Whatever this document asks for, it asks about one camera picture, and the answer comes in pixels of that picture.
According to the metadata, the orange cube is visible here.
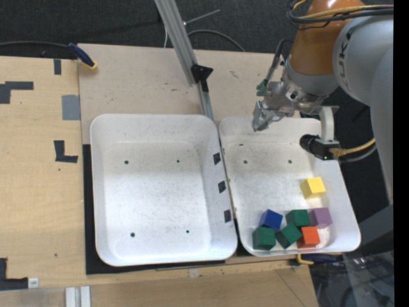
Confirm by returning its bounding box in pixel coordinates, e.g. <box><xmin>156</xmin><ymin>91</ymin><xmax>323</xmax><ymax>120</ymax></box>
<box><xmin>296</xmin><ymin>225</ymin><xmax>321</xmax><ymax>249</ymax></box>

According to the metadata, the yellow cube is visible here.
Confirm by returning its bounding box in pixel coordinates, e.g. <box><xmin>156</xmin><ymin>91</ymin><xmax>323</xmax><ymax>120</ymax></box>
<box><xmin>299</xmin><ymin>177</ymin><xmax>327</xmax><ymax>200</ymax></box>

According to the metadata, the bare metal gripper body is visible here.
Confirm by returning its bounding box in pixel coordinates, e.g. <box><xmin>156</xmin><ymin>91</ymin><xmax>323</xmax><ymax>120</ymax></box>
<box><xmin>254</xmin><ymin>81</ymin><xmax>325</xmax><ymax>120</ymax></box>

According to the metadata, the pale wood board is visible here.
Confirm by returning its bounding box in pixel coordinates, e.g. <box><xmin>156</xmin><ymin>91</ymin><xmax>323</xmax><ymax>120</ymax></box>
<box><xmin>77</xmin><ymin>43</ymin><xmax>320</xmax><ymax>286</ymax></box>

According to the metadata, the purple cube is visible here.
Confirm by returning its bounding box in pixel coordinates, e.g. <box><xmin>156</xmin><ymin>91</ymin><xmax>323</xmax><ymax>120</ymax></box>
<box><xmin>308</xmin><ymin>207</ymin><xmax>334</xmax><ymax>230</ymax></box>

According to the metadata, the green cube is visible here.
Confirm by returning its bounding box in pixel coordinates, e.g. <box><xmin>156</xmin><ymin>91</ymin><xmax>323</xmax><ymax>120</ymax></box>
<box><xmin>284</xmin><ymin>209</ymin><xmax>311</xmax><ymax>228</ymax></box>
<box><xmin>275</xmin><ymin>223</ymin><xmax>304</xmax><ymax>250</ymax></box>
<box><xmin>251</xmin><ymin>226</ymin><xmax>277</xmax><ymax>251</ymax></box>

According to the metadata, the black cylinder on white bracket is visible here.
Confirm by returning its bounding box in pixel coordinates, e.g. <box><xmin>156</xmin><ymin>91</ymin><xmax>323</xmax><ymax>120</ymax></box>
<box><xmin>299</xmin><ymin>106</ymin><xmax>341</xmax><ymax>161</ymax></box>

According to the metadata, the white plastic tray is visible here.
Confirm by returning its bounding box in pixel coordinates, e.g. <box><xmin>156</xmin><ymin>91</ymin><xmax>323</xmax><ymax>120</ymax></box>
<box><xmin>218</xmin><ymin>116</ymin><xmax>362</xmax><ymax>258</ymax></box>
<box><xmin>89</xmin><ymin>113</ymin><xmax>238</xmax><ymax>267</ymax></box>

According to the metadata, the blue cube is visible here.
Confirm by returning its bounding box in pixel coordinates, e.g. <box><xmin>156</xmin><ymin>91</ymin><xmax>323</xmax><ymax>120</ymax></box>
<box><xmin>258</xmin><ymin>209</ymin><xmax>284</xmax><ymax>232</ymax></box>

